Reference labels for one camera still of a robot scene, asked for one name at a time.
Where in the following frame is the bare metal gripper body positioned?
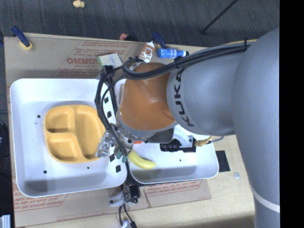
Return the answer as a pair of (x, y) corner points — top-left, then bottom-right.
(104, 124), (134, 155)

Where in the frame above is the yellow banana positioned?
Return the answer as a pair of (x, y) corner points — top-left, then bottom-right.
(127, 150), (157, 170)

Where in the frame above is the yellow divided plate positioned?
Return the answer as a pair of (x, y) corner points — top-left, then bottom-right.
(43, 104), (107, 164)

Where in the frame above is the white plastic tray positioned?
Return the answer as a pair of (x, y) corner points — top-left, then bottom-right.
(9, 78), (128, 198)
(113, 78), (219, 185)

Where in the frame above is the green and white printed carton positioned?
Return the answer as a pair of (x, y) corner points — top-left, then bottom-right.
(97, 53), (123, 68)

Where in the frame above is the orange and white carton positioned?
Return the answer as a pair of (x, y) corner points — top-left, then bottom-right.
(138, 41), (156, 64)

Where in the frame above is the blue bottle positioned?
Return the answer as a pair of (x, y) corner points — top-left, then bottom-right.
(156, 47), (187, 59)

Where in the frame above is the brown cardboard board red print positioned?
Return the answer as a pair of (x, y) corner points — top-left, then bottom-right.
(3, 32), (212, 228)

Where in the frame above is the black block with thin wires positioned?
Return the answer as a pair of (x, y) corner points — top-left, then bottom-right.
(121, 183), (141, 203)
(102, 65), (115, 79)

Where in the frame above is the black cylinder on white bracket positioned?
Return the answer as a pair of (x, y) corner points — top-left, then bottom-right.
(159, 126), (198, 153)

